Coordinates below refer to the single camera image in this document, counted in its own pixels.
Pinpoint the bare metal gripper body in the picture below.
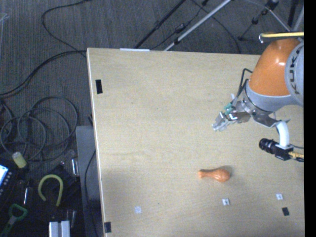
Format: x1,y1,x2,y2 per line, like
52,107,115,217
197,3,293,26
226,99,259,124

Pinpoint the black cylinder on white bracket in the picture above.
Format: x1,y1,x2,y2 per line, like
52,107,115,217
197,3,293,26
258,120,295,161

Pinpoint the pale wood board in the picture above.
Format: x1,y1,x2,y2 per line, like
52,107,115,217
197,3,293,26
86,47,305,237

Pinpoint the orange toy chicken drumstick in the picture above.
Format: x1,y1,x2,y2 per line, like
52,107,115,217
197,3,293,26
197,168,231,183

